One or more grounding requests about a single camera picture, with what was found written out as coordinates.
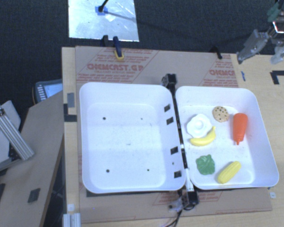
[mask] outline metal plate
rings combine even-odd
[[[109,0],[104,13],[97,7],[105,0],[69,0],[69,37],[139,41],[133,0]]]

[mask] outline orange carrot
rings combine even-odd
[[[237,113],[233,117],[233,140],[237,142],[237,145],[244,140],[247,119],[244,113]]]

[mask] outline toy cookie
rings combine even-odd
[[[225,122],[229,119],[229,114],[227,112],[227,109],[222,106],[216,106],[213,109],[213,117],[216,121],[219,122]]]

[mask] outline dark floor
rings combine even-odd
[[[216,45],[236,53],[255,28],[267,30],[266,12],[275,0],[134,2],[140,42],[123,47],[208,52]],[[68,0],[0,0],[0,103],[12,100],[23,118],[33,105],[33,85],[60,79],[61,48],[76,45],[99,41],[68,37]],[[273,46],[261,53],[274,54]],[[54,193],[53,202],[59,196]],[[47,221],[59,222],[58,215]]]

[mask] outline toy corn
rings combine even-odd
[[[221,184],[227,183],[241,169],[241,163],[234,161],[229,164],[218,176],[218,182]]]

